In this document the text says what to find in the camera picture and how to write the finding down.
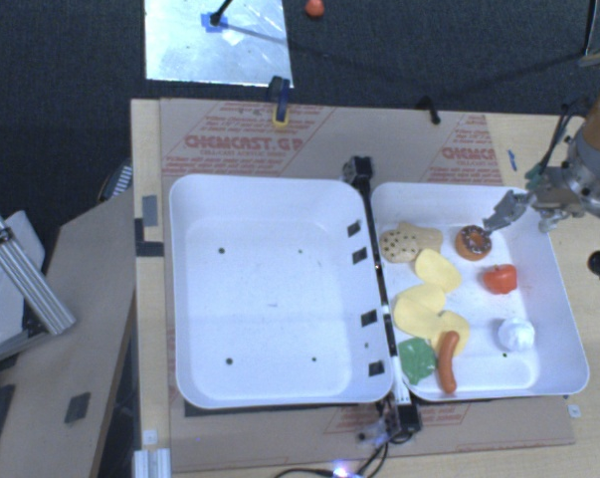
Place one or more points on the white plastic tray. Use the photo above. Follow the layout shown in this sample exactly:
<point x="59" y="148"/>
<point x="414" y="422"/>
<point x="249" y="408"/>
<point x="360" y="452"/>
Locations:
<point x="483" y="366"/>
<point x="269" y="297"/>

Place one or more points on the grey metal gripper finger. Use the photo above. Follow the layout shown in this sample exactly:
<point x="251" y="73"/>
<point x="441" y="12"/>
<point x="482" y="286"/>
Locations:
<point x="504" y="212"/>
<point x="549" y="223"/>

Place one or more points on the green toy lettuce leaf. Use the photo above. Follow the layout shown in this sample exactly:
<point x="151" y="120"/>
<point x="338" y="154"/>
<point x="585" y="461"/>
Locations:
<point x="416" y="361"/>

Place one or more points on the tan chocolate chip biscuit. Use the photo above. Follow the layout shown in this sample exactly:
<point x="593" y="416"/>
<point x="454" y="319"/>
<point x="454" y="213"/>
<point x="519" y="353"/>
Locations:
<point x="396" y="249"/>

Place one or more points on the beige toy cracker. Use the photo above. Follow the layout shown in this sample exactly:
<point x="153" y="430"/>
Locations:
<point x="426" y="237"/>

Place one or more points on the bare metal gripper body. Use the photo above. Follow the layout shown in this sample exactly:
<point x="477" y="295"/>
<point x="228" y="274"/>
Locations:
<point x="560" y="196"/>

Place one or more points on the orange toy sausage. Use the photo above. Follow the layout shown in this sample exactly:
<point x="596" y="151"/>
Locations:
<point x="447" y="361"/>

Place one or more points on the red toy tomato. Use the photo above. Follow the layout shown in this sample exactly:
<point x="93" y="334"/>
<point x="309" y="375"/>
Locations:
<point x="501" y="279"/>

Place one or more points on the brown frosted doughnut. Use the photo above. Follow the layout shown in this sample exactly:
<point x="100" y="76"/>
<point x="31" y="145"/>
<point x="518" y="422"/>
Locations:
<point x="466" y="249"/>

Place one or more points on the brown cardboard board, red print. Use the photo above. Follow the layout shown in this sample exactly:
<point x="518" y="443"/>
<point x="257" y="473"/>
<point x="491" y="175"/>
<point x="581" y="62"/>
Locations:
<point x="299" y="137"/>

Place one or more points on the yellow toy crisp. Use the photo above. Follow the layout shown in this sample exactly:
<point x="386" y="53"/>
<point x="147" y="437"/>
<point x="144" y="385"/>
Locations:
<point x="459" y="322"/>
<point x="416" y="309"/>
<point x="436" y="269"/>

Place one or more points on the thin black and white rod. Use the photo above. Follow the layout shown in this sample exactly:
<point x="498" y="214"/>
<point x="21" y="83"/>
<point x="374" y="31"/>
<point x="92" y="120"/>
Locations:
<point x="385" y="299"/>

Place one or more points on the orange ball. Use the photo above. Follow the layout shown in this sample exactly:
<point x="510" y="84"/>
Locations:
<point x="314" y="6"/>

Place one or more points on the white toy garlic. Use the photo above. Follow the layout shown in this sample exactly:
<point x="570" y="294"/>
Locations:
<point x="516" y="334"/>

